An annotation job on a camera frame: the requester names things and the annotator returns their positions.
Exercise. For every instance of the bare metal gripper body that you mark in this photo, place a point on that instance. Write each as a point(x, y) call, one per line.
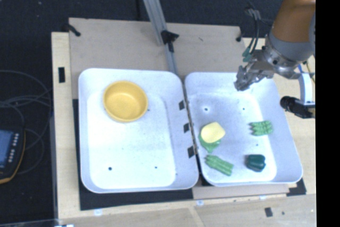
point(276, 65)

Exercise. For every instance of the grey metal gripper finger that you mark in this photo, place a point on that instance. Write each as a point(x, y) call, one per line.
point(239, 77)
point(249, 81)

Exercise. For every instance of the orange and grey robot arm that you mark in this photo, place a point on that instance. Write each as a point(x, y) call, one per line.
point(293, 21)

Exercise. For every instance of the white plastic tray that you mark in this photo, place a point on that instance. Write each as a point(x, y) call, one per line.
point(233, 103)
point(132, 146)

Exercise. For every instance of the light green asparagus bundle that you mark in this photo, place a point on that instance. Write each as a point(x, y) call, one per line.
point(219, 165)
point(261, 128)

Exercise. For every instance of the yellow corn with green husk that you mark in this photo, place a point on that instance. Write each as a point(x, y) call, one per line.
point(212, 133)

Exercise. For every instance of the dark green bell pepper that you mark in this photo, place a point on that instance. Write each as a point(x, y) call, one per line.
point(255, 163)

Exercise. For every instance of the yellow bowl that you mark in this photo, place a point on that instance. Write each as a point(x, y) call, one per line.
point(125, 102)

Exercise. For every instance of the brown cardboard board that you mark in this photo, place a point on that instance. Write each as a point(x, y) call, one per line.
point(119, 45)

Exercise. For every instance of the black cylinder on white bracket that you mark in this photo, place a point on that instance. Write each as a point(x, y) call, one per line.
point(295, 106)

